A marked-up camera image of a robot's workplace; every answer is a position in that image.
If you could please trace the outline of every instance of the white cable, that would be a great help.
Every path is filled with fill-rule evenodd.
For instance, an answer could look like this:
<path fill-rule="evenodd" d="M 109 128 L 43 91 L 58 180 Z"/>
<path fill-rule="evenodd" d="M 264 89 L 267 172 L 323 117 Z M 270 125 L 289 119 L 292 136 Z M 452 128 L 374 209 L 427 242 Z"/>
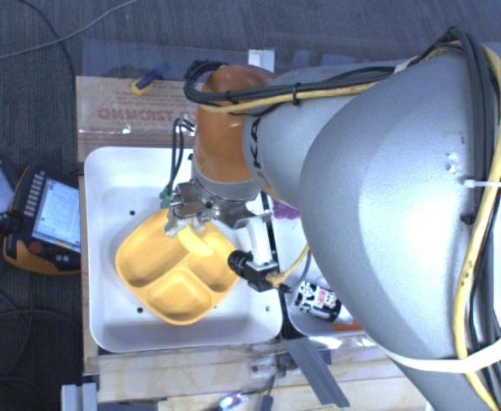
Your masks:
<path fill-rule="evenodd" d="M 261 217 L 252 217 L 247 225 L 250 235 L 250 245 L 252 248 L 253 262 L 257 265 L 271 262 L 271 250 L 269 248 L 269 237 L 264 221 Z"/>
<path fill-rule="evenodd" d="M 501 182 L 477 182 L 476 180 L 465 180 L 463 186 L 466 188 L 501 188 Z"/>
<path fill-rule="evenodd" d="M 13 52 L 13 53 L 8 53 L 6 55 L 0 55 L 0 60 L 1 59 L 6 59 L 6 58 L 11 58 L 11 57 L 17 57 L 19 55 L 23 55 L 24 53 L 28 53 L 30 51 L 38 51 L 40 49 L 44 49 L 45 47 L 50 47 L 51 45 L 57 45 L 58 43 L 61 43 L 63 41 L 67 41 L 68 39 L 72 39 L 73 37 L 76 37 L 77 35 L 80 35 L 81 33 L 85 32 L 87 29 L 89 29 L 90 27 L 94 26 L 99 21 L 102 21 L 107 15 L 113 14 L 114 12 L 118 11 L 119 9 L 126 8 L 127 6 L 129 6 L 129 5 L 133 4 L 133 3 L 139 2 L 139 1 L 140 0 L 129 0 L 129 1 L 125 2 L 125 3 L 119 4 L 115 8 L 109 9 L 109 10 L 105 11 L 101 16 L 99 16 L 94 21 L 91 21 L 86 26 L 82 27 L 81 29 L 79 29 L 79 30 L 77 30 L 77 31 L 75 31 L 73 33 L 70 33 L 69 35 L 66 35 L 65 37 L 62 37 L 60 39 L 55 39 L 53 41 L 49 41 L 48 43 L 43 43 L 43 44 L 40 44 L 40 45 L 35 45 L 33 47 L 29 47 L 27 49 L 24 49 L 22 51 L 16 51 L 16 52 Z"/>
<path fill-rule="evenodd" d="M 474 352 L 467 358 L 453 360 L 417 360 L 390 352 L 379 344 L 378 347 L 395 362 L 425 372 L 469 373 L 491 366 L 501 360 L 501 337 L 492 345 Z"/>
<path fill-rule="evenodd" d="M 404 70 L 405 68 L 407 68 L 407 67 L 408 67 L 408 65 L 409 65 L 412 61 L 414 61 L 415 59 L 416 59 L 416 57 L 413 57 L 413 58 L 410 58 L 410 59 L 408 59 L 408 60 L 404 61 L 403 63 L 398 64 L 398 65 L 395 67 L 395 71 L 393 71 L 393 74 L 398 73 L 398 72 L 400 72 L 401 70 Z"/>

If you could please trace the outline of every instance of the gray robot arm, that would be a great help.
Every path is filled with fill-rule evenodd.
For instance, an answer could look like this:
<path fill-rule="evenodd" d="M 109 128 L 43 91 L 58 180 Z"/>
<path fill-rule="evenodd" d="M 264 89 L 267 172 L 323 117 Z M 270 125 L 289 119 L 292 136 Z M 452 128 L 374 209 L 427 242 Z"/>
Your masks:
<path fill-rule="evenodd" d="M 254 183 L 300 210 L 317 265 L 342 303 L 375 342 L 415 360 L 462 357 L 454 300 L 484 195 L 466 185 L 488 179 L 501 140 L 501 81 L 492 68 L 501 47 L 484 56 L 469 39 L 451 29 L 410 65 L 374 64 L 392 71 L 355 94 L 305 98 L 298 90 L 364 66 L 283 74 L 269 86 L 293 86 L 293 102 L 251 109 L 242 133 Z M 493 193 L 480 247 L 485 288 L 501 272 L 501 190 Z M 486 292 L 479 297 L 489 307 L 475 308 L 465 352 L 501 336 L 492 311 L 501 293 Z M 436 411 L 501 407 L 501 362 L 468 375 L 396 363 Z"/>

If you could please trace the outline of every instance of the small bottle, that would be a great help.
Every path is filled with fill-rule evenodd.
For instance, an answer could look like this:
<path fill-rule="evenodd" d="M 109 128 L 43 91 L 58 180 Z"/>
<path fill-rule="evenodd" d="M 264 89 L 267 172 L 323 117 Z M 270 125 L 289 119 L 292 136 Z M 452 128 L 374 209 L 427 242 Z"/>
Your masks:
<path fill-rule="evenodd" d="M 336 294 L 314 283 L 301 282 L 292 293 L 289 306 L 296 311 L 308 313 L 331 323 L 348 325 L 353 323 L 352 315 Z"/>

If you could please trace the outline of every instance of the orange object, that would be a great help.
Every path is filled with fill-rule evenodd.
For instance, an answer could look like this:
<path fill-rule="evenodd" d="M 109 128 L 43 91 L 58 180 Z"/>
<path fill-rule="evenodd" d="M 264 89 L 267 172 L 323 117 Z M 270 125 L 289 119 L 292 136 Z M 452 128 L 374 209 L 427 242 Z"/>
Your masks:
<path fill-rule="evenodd" d="M 198 236 L 212 249 L 208 256 L 188 251 L 164 233 L 168 209 L 150 216 L 116 251 L 116 272 L 153 313 L 173 325 L 190 325 L 209 313 L 239 277 L 227 259 L 235 250 L 213 223 Z"/>
<path fill-rule="evenodd" d="M 23 241 L 16 241 L 16 257 L 10 257 L 7 254 L 7 238 L 3 241 L 3 257 L 11 265 L 17 266 L 22 270 L 29 272 L 37 272 L 39 274 L 49 274 L 51 276 L 61 276 L 68 274 L 78 274 L 80 270 L 74 271 L 60 271 L 51 262 L 35 253 L 35 246 L 26 247 Z"/>
<path fill-rule="evenodd" d="M 202 91 L 227 92 L 265 86 L 275 77 L 275 74 L 260 67 L 227 65 L 212 73 Z M 203 176 L 217 182 L 252 180 L 242 152 L 245 118 L 244 113 L 212 113 L 197 108 L 193 161 Z"/>
<path fill-rule="evenodd" d="M 334 324 L 335 331 L 361 331 L 362 327 L 356 321 L 353 321 L 350 325 L 346 325 L 344 323 L 336 323 Z"/>

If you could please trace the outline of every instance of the yellow cable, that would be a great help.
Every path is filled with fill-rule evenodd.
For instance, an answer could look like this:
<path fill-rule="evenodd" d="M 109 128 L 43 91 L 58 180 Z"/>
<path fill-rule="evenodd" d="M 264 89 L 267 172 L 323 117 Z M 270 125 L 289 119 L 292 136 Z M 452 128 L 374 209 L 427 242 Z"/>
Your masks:
<path fill-rule="evenodd" d="M 352 94 L 359 94 L 366 91 L 371 86 L 376 85 L 378 82 L 370 82 L 369 84 L 360 84 L 357 86 L 345 86 L 343 88 L 333 88 L 331 90 L 313 90 L 311 92 L 298 92 L 295 95 L 296 100 L 300 99 L 310 99 L 310 98 L 331 98 L 334 96 L 349 96 Z M 294 100 L 294 95 L 292 94 L 280 94 L 278 96 L 273 96 L 272 98 L 263 98 L 258 100 L 252 100 L 249 102 L 241 102 L 240 104 L 234 105 L 207 105 L 200 104 L 199 107 L 203 110 L 207 110 L 213 113 L 236 113 L 241 111 L 250 110 L 252 108 L 257 108 L 259 106 L 271 105 L 271 104 L 281 104 L 282 102 L 292 102 Z"/>
<path fill-rule="evenodd" d="M 484 52 L 490 64 L 492 65 L 496 76 L 499 81 L 499 89 L 501 93 L 501 59 L 492 50 L 484 47 Z M 499 107 L 499 126 L 498 137 L 496 141 L 496 148 L 492 158 L 492 166 L 488 175 L 489 182 L 501 181 L 501 95 Z M 463 260 L 462 269 L 457 279 L 456 298 L 454 300 L 454 318 L 453 318 L 453 331 L 456 345 L 456 354 L 459 359 L 468 356 L 467 347 L 465 345 L 465 317 L 466 306 L 470 295 L 473 275 L 475 270 L 476 261 L 480 254 L 480 246 L 486 234 L 488 220 L 495 205 L 497 187 L 486 187 L 480 202 L 479 211 L 474 222 L 473 231 L 468 244 L 465 259 Z M 479 397 L 490 407 L 492 411 L 498 409 L 498 405 L 494 401 L 492 395 L 488 392 L 486 387 L 480 381 L 476 372 L 466 373 L 467 380 L 474 388 Z"/>
<path fill-rule="evenodd" d="M 295 260 L 295 262 L 285 271 L 279 272 L 278 274 L 269 274 L 268 276 L 265 276 L 265 280 L 269 282 L 273 287 L 278 286 L 282 282 L 284 282 L 292 272 L 299 266 L 301 261 L 305 256 L 307 256 L 307 253 L 309 252 L 309 244 L 306 244 L 306 246 L 301 250 L 300 255 L 298 258 Z"/>

